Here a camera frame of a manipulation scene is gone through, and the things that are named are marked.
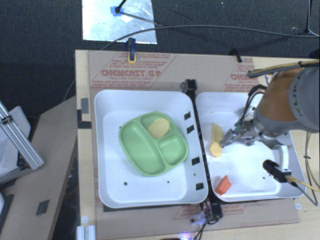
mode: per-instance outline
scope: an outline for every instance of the yellow food item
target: yellow food item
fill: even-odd
[[[210,146],[210,152],[213,156],[219,158],[222,155],[222,147],[220,141],[224,139],[224,132],[219,125],[212,123],[211,134],[212,144]]]
[[[163,117],[160,117],[150,124],[147,131],[153,138],[159,139],[166,135],[166,133],[169,131],[169,128],[169,121]]]

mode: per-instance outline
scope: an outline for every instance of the orange block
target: orange block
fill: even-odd
[[[223,195],[228,191],[228,189],[231,187],[231,183],[228,179],[228,176],[224,176],[222,180],[219,182],[218,186],[215,189],[215,192],[219,195]]]

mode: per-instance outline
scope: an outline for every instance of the blue clip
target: blue clip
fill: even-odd
[[[111,13],[112,13],[113,16],[119,17],[119,16],[121,16],[122,14],[125,13],[125,11],[124,11],[123,8],[120,9],[120,12],[119,12],[119,13],[116,13],[116,8],[117,8],[117,6],[111,6],[111,7],[110,7],[110,11],[111,11]]]
[[[128,62],[130,64],[134,64],[137,61],[137,56],[136,56],[136,39],[134,38],[129,38],[128,41],[125,42],[124,50],[126,52],[130,52],[128,54]]]

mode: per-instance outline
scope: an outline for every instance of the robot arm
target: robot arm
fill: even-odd
[[[276,73],[254,110],[253,119],[230,129],[221,146],[237,140],[247,146],[261,141],[276,149],[281,145],[277,136],[290,130],[319,132],[318,65]]]

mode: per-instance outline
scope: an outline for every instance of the green plate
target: green plate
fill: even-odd
[[[169,121],[168,132],[153,138],[148,127],[158,118]],[[188,144],[174,122],[164,113],[150,112],[126,122],[119,131],[124,153],[133,166],[145,176],[158,176],[176,167],[189,153]]]

